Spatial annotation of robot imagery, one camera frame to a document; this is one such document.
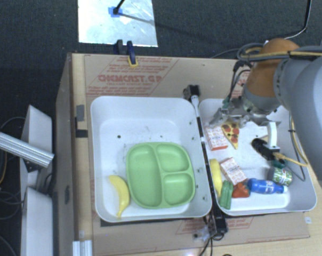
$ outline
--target green can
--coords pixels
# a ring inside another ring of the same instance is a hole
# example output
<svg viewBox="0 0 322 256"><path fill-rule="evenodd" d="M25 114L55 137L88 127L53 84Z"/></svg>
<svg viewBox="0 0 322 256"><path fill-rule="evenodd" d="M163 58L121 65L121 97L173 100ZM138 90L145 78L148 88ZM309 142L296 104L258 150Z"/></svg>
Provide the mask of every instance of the green can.
<svg viewBox="0 0 322 256"><path fill-rule="evenodd" d="M268 179L279 185L289 186L293 181L293 174L284 169L271 167L268 173Z"/></svg>

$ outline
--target banana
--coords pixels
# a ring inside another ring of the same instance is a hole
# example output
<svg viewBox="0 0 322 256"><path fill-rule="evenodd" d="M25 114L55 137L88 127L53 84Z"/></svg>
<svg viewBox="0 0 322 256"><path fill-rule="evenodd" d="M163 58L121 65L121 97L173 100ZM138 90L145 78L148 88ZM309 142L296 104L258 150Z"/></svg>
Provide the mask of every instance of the banana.
<svg viewBox="0 0 322 256"><path fill-rule="evenodd" d="M120 218L122 212L128 207L130 203L130 193L126 182L117 175L110 175L109 180L118 192L119 211L117 217Z"/></svg>
<svg viewBox="0 0 322 256"><path fill-rule="evenodd" d="M212 172L212 179L214 188L218 193L218 196L221 196L221 189L223 187L223 182L221 180L220 164L216 159L210 159L210 167Z"/></svg>

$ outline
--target toy pizza slice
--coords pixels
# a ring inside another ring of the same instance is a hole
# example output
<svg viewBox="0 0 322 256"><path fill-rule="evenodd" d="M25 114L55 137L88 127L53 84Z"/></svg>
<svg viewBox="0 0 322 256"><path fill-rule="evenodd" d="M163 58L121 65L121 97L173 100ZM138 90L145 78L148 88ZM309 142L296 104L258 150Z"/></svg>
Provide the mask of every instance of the toy pizza slice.
<svg viewBox="0 0 322 256"><path fill-rule="evenodd" d="M221 126L226 138L231 142L235 149L238 149L239 125L236 122L225 122Z"/></svg>

